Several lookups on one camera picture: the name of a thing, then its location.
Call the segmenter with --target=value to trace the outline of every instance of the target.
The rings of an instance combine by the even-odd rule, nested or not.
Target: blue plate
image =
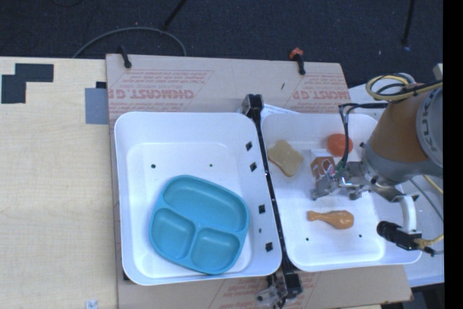
[[[249,210],[236,193],[182,175],[162,189],[150,218],[154,250],[174,263],[221,274],[237,261],[249,227]]]

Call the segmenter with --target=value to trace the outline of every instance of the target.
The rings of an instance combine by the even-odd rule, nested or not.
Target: black wire
[[[281,299],[281,302],[278,302],[277,305],[279,307],[279,309],[282,309],[284,307],[284,304],[286,303],[286,298],[283,297],[283,299]]]
[[[389,84],[389,85],[383,86],[382,88],[379,88],[375,93],[379,94],[379,93],[385,91],[386,89],[395,88],[395,87],[403,88],[403,87],[405,87],[405,85],[402,82],[396,82],[395,84]]]
[[[416,81],[413,79],[413,77],[411,76],[407,76],[406,74],[401,74],[401,73],[398,73],[398,72],[391,72],[391,73],[388,73],[388,74],[384,74],[382,76],[379,76],[378,78],[376,78],[376,80],[373,82],[373,84],[371,85],[371,88],[373,89],[373,86],[378,82],[378,81],[381,81],[382,79],[384,79],[385,77],[387,76],[395,76],[395,77],[400,77],[402,79],[405,79],[409,84],[413,84],[415,83]]]
[[[86,43],[82,48],[80,48],[74,54],[74,56],[72,56],[72,58],[77,58],[85,49],[87,49],[89,46],[93,45],[97,41],[105,38],[106,36],[110,36],[110,35],[113,35],[113,34],[116,34],[116,33],[123,33],[123,32],[126,32],[126,31],[133,31],[133,30],[154,31],[154,32],[157,32],[159,34],[167,35],[167,36],[173,38],[181,46],[181,48],[183,50],[183,55],[187,56],[187,50],[185,49],[183,43],[178,38],[173,36],[171,33],[167,33],[166,31],[162,31],[162,30],[159,30],[159,29],[153,28],[153,27],[134,26],[134,27],[125,27],[125,28],[121,28],[121,29],[117,29],[117,30],[112,30],[112,31],[109,31],[107,33],[104,33],[102,35],[97,36],[96,38],[94,38],[91,41],[89,41],[88,43]]]
[[[21,49],[31,51],[33,50],[38,44],[38,36],[32,31],[29,30],[18,30],[13,33],[7,41],[5,41],[0,46],[0,51],[3,51],[4,48],[10,44],[10,42],[14,41],[14,43],[19,46]]]
[[[344,127],[345,145],[344,154],[341,157],[341,165],[345,167],[347,163],[347,157],[349,156],[349,114],[353,109],[384,109],[388,106],[388,103],[345,103],[338,106],[339,114],[341,116],[342,125]]]
[[[429,88],[430,86],[433,86],[433,85],[436,85],[436,84],[440,84],[441,82],[443,82],[443,79],[436,80],[436,81],[433,81],[433,82],[427,82],[427,83],[425,83],[425,84],[414,85],[414,86],[412,86],[412,87],[410,87],[410,88],[405,88],[405,89],[404,89],[404,92],[405,92],[405,93],[408,93],[408,92],[415,92],[415,94],[417,94],[417,93],[416,93],[417,90],[421,90],[421,89],[424,89],[424,88]]]

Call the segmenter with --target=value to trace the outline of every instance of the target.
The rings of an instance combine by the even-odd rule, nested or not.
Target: black cable
[[[379,88],[376,93],[379,94],[387,89],[390,89],[390,88],[395,88],[395,87],[398,87],[398,88],[403,88],[404,85],[401,84],[400,82],[396,82],[394,84],[389,84],[389,85],[384,85],[382,88]]]
[[[386,87],[383,87],[380,90],[378,90],[378,92],[373,91],[373,86],[377,82],[382,81],[383,79],[398,80],[400,83],[398,85],[387,85]],[[367,82],[365,88],[367,89],[368,94],[370,94],[376,101],[394,101],[394,103],[398,103],[400,101],[403,101],[405,98],[409,98],[411,96],[418,96],[421,93],[437,89],[441,87],[442,84],[442,79],[427,82],[424,84],[417,84],[415,80],[407,74],[390,74],[373,78],[372,80]],[[379,93],[387,88],[394,86],[402,87],[402,89],[398,92],[390,94]]]
[[[345,103],[338,106],[339,114],[341,116],[342,125],[344,127],[344,135],[345,135],[345,146],[344,146],[344,154],[341,157],[339,162],[339,166],[343,169],[347,163],[347,157],[349,155],[349,114],[353,109],[384,109],[388,106],[388,103]]]
[[[37,44],[38,44],[38,36],[32,31],[29,30],[18,30],[15,33],[13,33],[7,41],[5,41],[1,46],[0,46],[0,52],[3,51],[5,46],[10,44],[10,42],[14,41],[22,50],[28,50],[31,51],[34,49]]]
[[[183,43],[182,43],[178,38],[176,38],[175,36],[173,36],[172,34],[167,33],[166,31],[159,30],[158,28],[143,27],[143,26],[135,26],[135,27],[126,27],[126,28],[121,28],[121,29],[109,31],[109,32],[104,33],[104,34],[102,34],[102,35],[100,35],[100,36],[97,36],[96,38],[94,38],[94,39],[92,39],[91,41],[89,41],[88,43],[86,43],[82,48],[80,48],[80,49],[74,54],[74,56],[72,56],[72,58],[78,57],[86,48],[88,48],[89,46],[93,45],[93,44],[96,43],[97,41],[99,41],[99,40],[105,38],[106,36],[110,36],[110,35],[113,35],[113,34],[116,34],[116,33],[123,33],[123,32],[125,32],[125,31],[132,31],[132,30],[155,31],[155,32],[160,33],[160,34],[167,35],[167,36],[173,38],[178,44],[180,44],[180,46],[182,47],[184,56],[187,56],[187,50],[185,49]]]

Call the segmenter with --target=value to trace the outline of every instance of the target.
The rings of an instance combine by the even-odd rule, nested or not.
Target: wooden table
[[[85,108],[85,89],[106,81],[106,61],[0,57],[0,75],[17,74],[18,64],[52,64],[54,70],[52,82],[28,80],[25,103],[0,104],[0,306],[85,308],[97,300],[98,309],[118,308],[110,129],[88,124]],[[306,66],[310,71],[323,64]],[[345,277],[352,279],[334,300],[330,286]],[[349,306],[358,301],[358,290],[365,292],[365,305],[411,295],[401,266],[329,272],[317,280],[312,308],[336,301]],[[381,290],[368,287],[371,281]],[[159,306],[152,302],[150,308],[197,305],[198,287],[209,289],[171,286],[158,289]],[[215,308],[211,298],[203,303]]]

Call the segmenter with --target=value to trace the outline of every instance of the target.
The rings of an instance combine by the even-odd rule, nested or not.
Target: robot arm
[[[374,93],[373,86],[382,80],[399,83],[383,85],[378,90],[381,93]],[[377,232],[404,249],[426,251],[428,247],[416,242],[421,241],[421,234],[416,233],[412,196],[396,186],[417,175],[443,177],[442,80],[418,85],[408,75],[388,75],[372,79],[366,87],[374,99],[387,103],[348,103],[339,107],[346,150],[336,167],[317,180],[313,198],[345,189],[351,200],[361,197],[364,191],[373,191],[389,202],[399,202],[404,226],[382,221]],[[390,87],[400,90],[385,94]],[[369,140],[361,145],[361,160],[348,161],[348,116],[357,107],[385,109]]]

